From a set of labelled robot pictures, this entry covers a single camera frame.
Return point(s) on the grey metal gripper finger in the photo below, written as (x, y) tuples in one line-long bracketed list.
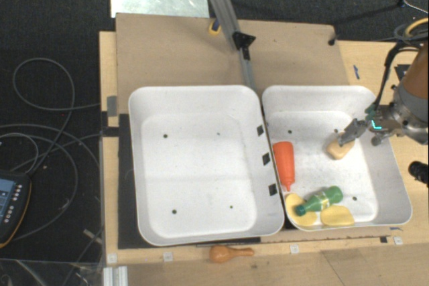
[(352, 130), (377, 140)]

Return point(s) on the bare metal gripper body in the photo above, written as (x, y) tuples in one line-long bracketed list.
[(407, 125)]

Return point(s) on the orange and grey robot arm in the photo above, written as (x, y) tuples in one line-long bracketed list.
[(417, 77)]

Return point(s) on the tan bread piece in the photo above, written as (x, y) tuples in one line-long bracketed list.
[(338, 151)]

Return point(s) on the white plastic tray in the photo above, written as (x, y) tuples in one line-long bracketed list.
[(321, 174), (197, 170)]

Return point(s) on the orange squeeze bottle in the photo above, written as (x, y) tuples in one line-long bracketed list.
[(284, 160)]

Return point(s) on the green bottle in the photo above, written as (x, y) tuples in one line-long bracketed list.
[(321, 200)]

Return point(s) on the thin black rod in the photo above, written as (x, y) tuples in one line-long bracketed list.
[(272, 157)]

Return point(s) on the brown chicken drumstick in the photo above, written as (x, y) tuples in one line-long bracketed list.
[(223, 254)]

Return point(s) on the brown cardboard board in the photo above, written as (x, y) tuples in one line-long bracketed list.
[(174, 53)]

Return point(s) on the black cylinder on white bracket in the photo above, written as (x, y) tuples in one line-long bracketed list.
[(420, 171)]

